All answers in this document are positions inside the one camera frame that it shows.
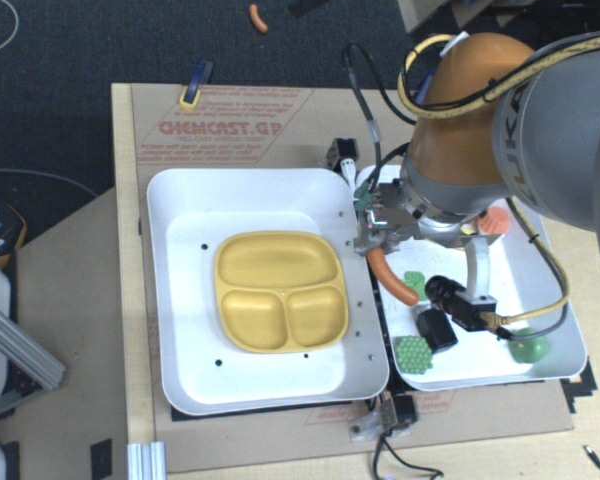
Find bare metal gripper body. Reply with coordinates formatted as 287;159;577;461
353;179;502;260

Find orange sausage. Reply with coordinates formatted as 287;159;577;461
248;3;270;35
365;246;422;308

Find green broccoli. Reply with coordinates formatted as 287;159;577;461
401;270;429;300

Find salmon pink ridged toy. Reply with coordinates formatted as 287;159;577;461
478;206;511;238

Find yellow divided plate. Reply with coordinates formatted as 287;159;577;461
212;230;351;355

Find green grapes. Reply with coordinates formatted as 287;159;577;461
393;334;435;376

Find brown cardboard board red print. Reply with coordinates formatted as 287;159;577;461
129;83;577;475

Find white plastic tray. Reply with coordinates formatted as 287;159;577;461
145;167;391;416
353;163;589;393

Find green ball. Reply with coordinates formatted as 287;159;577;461
509;326;551;365

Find black block with thin wires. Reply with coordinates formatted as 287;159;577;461
378;392;422;430
326;137;359;172

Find black cylinder on white bracket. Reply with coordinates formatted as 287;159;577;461
424;233;506;333

